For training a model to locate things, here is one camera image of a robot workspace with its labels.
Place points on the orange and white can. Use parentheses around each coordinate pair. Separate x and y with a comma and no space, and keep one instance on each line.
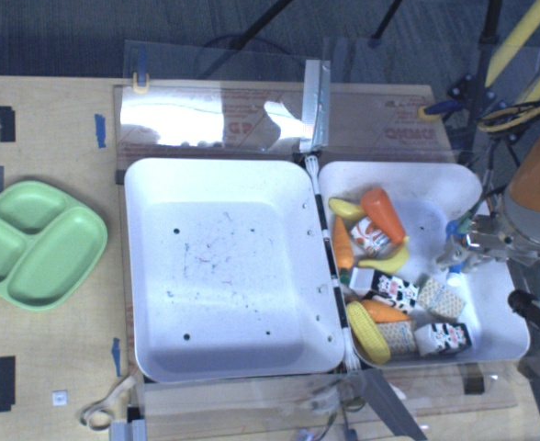
(371,239)

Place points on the thin black and white rod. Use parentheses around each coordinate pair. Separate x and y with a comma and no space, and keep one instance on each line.
(323,228)

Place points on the beige patterned carton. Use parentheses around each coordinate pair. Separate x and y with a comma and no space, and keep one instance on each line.
(398,337)
(442,299)

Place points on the orange plastic bottle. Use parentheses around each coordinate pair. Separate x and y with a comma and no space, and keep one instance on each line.
(382,214)

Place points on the yellow banana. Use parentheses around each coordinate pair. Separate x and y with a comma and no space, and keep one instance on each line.
(345,208)
(389,261)

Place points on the orange carrot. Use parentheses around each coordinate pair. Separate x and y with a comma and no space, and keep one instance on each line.
(342,246)
(385,313)

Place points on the black cylinder on white bracket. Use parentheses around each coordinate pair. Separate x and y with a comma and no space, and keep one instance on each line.
(525,303)

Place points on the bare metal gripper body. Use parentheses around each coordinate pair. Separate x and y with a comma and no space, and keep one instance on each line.
(488,239)

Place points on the white plastic tray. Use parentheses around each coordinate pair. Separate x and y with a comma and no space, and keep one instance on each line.
(490,329)
(233,269)

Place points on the yellow corn cob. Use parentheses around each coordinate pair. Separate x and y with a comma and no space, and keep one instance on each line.
(366,333)

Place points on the clear plastic bottle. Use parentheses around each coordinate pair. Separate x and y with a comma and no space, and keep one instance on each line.
(456,279)

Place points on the brown cardboard board, red print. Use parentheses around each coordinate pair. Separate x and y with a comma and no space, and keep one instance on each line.
(375,122)

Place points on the cow print carton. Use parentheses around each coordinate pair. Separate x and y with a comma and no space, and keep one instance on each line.
(444,338)
(391,287)

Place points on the green divided plate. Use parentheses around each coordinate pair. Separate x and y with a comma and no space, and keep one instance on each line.
(45,246)

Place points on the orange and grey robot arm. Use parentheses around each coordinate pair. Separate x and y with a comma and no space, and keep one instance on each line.
(529,186)

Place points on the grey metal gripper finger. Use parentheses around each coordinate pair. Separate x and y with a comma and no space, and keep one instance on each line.
(449,255)
(469,263)

